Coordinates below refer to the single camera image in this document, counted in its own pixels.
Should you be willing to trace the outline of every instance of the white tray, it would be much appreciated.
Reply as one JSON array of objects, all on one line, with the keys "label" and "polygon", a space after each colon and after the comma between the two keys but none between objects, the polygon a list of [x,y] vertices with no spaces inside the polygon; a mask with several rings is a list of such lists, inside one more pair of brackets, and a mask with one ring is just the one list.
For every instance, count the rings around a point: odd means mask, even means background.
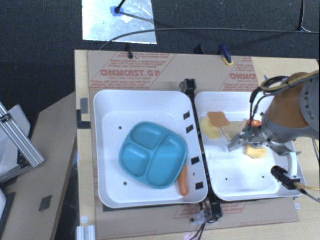
[{"label": "white tray", "polygon": [[[223,112],[230,122],[246,122],[249,119],[250,96],[249,92],[201,92],[195,99],[199,121],[207,117],[208,112]],[[260,114],[266,112],[271,101],[272,97],[261,101],[254,119],[262,120]],[[211,140],[202,134],[212,188],[220,199],[242,201],[301,195],[297,190],[286,189],[271,174],[272,167],[276,165],[286,170],[293,165],[297,177],[305,184],[298,159],[293,157],[292,162],[290,156],[279,156],[268,147],[265,147],[266,157],[261,159],[244,155],[244,147],[228,152],[230,142],[222,132],[221,135],[221,138]]]},{"label": "white tray", "polygon": [[[199,203],[208,193],[205,169],[190,99],[178,91],[103,90],[94,97],[98,189],[101,201],[111,208]],[[119,163],[119,152],[130,130],[152,122],[178,134],[187,144],[187,187],[180,195],[176,181],[156,189],[129,176]],[[192,158],[199,161],[192,165]]]}]

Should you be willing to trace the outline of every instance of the dark floor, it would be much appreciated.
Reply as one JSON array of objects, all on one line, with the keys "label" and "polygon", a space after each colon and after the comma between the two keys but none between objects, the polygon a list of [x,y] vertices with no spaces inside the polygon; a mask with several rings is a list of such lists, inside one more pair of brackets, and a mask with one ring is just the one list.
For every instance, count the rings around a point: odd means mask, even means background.
[{"label": "dark floor", "polygon": [[[156,29],[215,27],[289,32],[298,27],[302,3],[151,1]],[[320,0],[306,0],[303,26],[320,31]],[[223,43],[232,55],[319,59],[320,50],[319,34],[184,31],[158,32],[156,37],[158,45],[134,44],[133,51],[192,53],[203,43],[207,53],[217,54],[218,45]],[[82,40],[82,0],[0,0],[0,101],[8,109],[20,104],[32,120],[75,91],[74,50],[98,50],[101,46],[101,42]],[[124,48],[124,43],[112,43],[106,49]],[[68,202],[72,206],[66,209],[73,209],[72,200]]]}]

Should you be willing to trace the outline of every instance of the blue plate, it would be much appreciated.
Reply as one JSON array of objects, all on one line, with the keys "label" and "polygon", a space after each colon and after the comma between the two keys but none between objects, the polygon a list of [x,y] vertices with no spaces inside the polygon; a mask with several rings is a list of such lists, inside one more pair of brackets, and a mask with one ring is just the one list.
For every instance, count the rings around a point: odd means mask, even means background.
[{"label": "blue plate", "polygon": [[165,189],[177,180],[187,152],[185,141],[176,133],[152,122],[141,122],[126,137],[119,162],[131,177]]}]

